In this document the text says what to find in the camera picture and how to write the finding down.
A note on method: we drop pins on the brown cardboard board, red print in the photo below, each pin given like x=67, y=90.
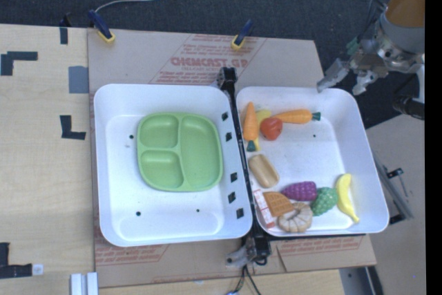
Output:
x=138, y=55

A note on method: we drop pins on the thin black rod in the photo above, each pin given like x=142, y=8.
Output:
x=242, y=148

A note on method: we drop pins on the black cylinder on white bracket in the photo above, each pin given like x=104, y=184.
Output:
x=409, y=106

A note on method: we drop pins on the green divided plate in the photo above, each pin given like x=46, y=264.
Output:
x=198, y=152

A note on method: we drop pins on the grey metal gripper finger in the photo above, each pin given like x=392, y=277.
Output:
x=364, y=80
x=333, y=74

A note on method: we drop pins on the tan bread roll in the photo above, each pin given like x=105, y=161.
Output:
x=263, y=171

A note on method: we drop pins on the purple grapes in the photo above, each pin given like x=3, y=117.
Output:
x=299, y=191

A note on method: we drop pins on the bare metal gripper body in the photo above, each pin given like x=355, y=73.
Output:
x=371, y=62

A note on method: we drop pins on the green grapes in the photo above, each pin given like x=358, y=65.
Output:
x=324, y=202

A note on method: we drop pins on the beige ridged doughnut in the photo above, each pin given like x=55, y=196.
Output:
x=295, y=219

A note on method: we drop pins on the red and white packet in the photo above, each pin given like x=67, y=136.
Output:
x=263, y=212

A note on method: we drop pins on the orange waffle biscuit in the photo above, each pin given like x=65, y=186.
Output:
x=278, y=204

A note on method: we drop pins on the orange carrot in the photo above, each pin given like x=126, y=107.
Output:
x=295, y=116
x=250, y=124

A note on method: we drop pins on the yellow toy food piece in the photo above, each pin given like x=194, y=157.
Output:
x=264, y=114

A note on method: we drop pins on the red tomato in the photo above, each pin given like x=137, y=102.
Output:
x=271, y=128

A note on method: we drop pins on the white plastic tray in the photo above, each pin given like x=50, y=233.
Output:
x=310, y=155
x=162, y=217

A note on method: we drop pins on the yellow banana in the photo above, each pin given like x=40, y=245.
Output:
x=345, y=198

